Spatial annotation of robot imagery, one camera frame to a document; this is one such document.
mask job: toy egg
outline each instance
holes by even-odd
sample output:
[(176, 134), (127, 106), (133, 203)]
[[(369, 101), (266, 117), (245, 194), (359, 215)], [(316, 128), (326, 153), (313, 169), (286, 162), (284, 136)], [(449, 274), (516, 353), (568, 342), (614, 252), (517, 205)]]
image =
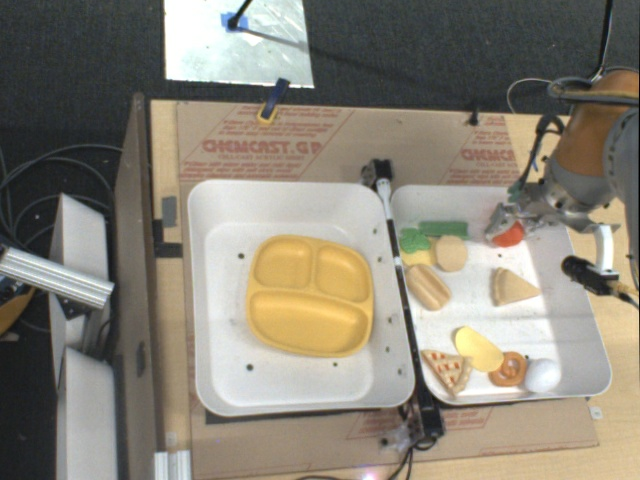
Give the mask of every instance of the toy egg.
[(560, 383), (560, 365), (551, 359), (535, 359), (529, 363), (524, 386), (534, 393), (547, 393)]

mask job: silver metal plate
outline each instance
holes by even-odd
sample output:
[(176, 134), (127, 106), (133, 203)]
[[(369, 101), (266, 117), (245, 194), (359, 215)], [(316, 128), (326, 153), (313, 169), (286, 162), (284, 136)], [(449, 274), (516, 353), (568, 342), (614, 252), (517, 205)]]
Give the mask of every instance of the silver metal plate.
[(244, 0), (164, 0), (169, 80), (313, 88), (302, 0), (254, 0), (238, 31), (223, 16)]

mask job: donut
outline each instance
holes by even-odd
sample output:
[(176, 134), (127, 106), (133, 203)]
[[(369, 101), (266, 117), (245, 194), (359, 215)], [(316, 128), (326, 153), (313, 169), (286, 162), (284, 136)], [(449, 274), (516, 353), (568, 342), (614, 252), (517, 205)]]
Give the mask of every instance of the donut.
[(505, 352), (500, 368), (489, 373), (489, 379), (496, 386), (517, 386), (527, 373), (527, 360), (517, 352)]

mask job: black floor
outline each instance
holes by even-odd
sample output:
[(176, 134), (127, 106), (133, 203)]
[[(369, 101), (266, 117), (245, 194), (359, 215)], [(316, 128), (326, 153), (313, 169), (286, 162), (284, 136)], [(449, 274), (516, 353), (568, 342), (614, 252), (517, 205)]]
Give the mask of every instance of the black floor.
[[(304, 0), (316, 88), (288, 103), (508, 111), (525, 77), (587, 76), (597, 65), (605, 0)], [(640, 0), (615, 0), (608, 66), (638, 67)], [(54, 148), (122, 143), (132, 94), (260, 101), (248, 86), (164, 79), (162, 0), (0, 0), (0, 147), (9, 171)], [(558, 112), (540, 85), (518, 86), (518, 111)], [(113, 183), (117, 155), (82, 159)], [(60, 191), (102, 202), (85, 170), (34, 167), (11, 184), (14, 216)], [(6, 192), (1, 193), (7, 212)], [(54, 206), (28, 212), (26, 239)], [(46, 254), (48, 237), (32, 243)], [(43, 299), (0, 342), (0, 478), (53, 478), (55, 393)]]

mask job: white tray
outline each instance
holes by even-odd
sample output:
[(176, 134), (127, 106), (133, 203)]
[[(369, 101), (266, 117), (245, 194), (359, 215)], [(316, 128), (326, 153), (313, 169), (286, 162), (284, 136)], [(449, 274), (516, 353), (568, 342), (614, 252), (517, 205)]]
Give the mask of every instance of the white tray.
[[(386, 218), (356, 184), (211, 180), (188, 201), (196, 388), (223, 416), (395, 407), (415, 385)], [(374, 285), (371, 338), (352, 356), (294, 355), (250, 331), (245, 295), (253, 254), (297, 234), (352, 247)]]
[[(426, 220), (464, 220), (469, 223), (469, 257), (463, 270), (446, 273), (434, 267), (452, 291), (440, 311), (428, 311), (413, 295), (409, 302), (418, 347), (457, 353), (452, 334), (468, 325), (503, 351), (516, 351), (530, 359), (559, 362), (560, 384), (550, 393), (493, 385), (486, 373), (473, 371), (467, 388), (450, 395), (423, 364), (427, 386), (452, 405), (513, 402), (542, 398), (591, 396), (611, 382), (611, 368), (585, 290), (562, 273), (562, 260), (573, 254), (564, 226), (546, 227), (510, 248), (488, 245), (483, 237), (496, 204), (506, 190), (493, 187), (404, 186), (392, 197), (398, 233)], [(491, 276), (498, 267), (509, 268), (542, 290), (542, 295), (495, 307)]]

